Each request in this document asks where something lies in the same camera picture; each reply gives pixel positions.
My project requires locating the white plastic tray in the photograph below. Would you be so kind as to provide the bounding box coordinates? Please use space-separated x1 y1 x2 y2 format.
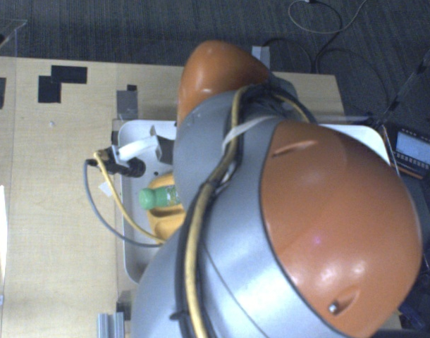
116 119 188 285

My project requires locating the black cylinder on white bracket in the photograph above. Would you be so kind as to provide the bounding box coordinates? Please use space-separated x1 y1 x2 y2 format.
105 134 163 180

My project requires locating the green plastic bottle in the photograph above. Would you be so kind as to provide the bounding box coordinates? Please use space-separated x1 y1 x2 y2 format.
137 184 183 211

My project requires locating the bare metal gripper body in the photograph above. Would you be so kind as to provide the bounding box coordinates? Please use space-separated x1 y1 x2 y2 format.
149 125 176 165

